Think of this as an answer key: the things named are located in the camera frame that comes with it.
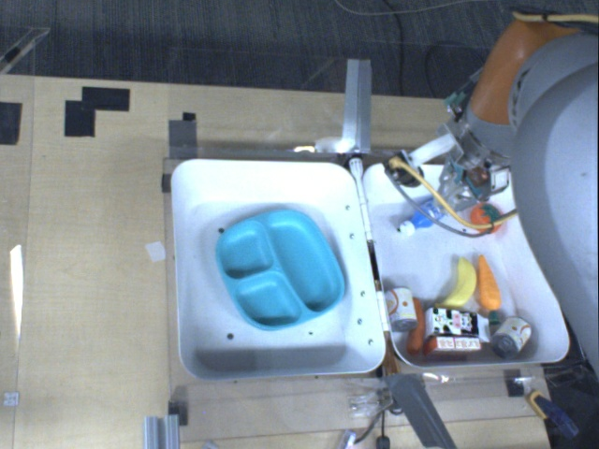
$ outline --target white can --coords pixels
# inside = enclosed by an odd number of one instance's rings
[[[410,331],[418,325],[412,291],[394,288],[385,292],[389,322],[393,331]]]
[[[490,339],[493,352],[503,359],[515,357],[528,342],[533,329],[522,318],[511,316],[495,331]]]

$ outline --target wooden table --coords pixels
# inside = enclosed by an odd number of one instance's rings
[[[145,249],[165,241],[160,180],[168,120],[195,112],[202,145],[293,148],[341,134],[343,96],[11,76],[2,82],[23,102],[22,128],[32,131],[22,131],[16,147],[0,146],[0,208],[17,208],[14,201],[22,208],[15,221],[1,223],[26,235],[18,346],[0,322],[8,368],[0,383],[20,393],[16,410],[0,409],[0,446],[141,447],[144,416],[167,412],[175,364],[166,265]],[[82,86],[128,88],[130,110],[97,111],[95,138],[66,138],[65,101],[81,100]],[[373,147],[418,146],[445,118],[438,100],[375,96]],[[2,284],[0,301],[8,303]],[[543,371],[526,371],[546,394]],[[501,372],[472,378],[481,383],[455,397],[451,391],[466,386],[431,387],[458,447],[549,447],[543,422],[523,398],[507,396]],[[324,449],[336,446],[344,427],[367,422],[348,414],[343,378],[286,382],[291,398],[272,394],[269,381],[195,383],[206,418],[199,430],[182,428],[187,440],[203,432],[185,448],[215,439],[221,448]],[[304,386],[313,391],[302,394]],[[315,406],[323,394],[328,402]],[[394,447],[420,447],[403,416],[389,417],[387,425]],[[373,447],[376,435],[360,447]]]

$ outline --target white bottle cap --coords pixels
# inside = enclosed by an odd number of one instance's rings
[[[402,224],[400,224],[400,227],[397,229],[400,233],[402,233],[405,236],[412,236],[416,232],[414,224],[409,220],[404,221]]]

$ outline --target blue tray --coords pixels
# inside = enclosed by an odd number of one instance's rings
[[[216,243],[216,262],[241,315],[262,329],[313,319],[345,291],[327,240],[298,211],[269,211],[234,224]]]

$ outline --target carrot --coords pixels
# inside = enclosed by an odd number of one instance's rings
[[[408,335],[407,350],[410,355],[417,355],[424,343],[424,312],[417,297],[414,298],[414,311],[416,312],[418,324]]]
[[[502,305],[502,294],[493,276],[487,258],[478,256],[478,291],[480,305],[489,311],[497,311]]]

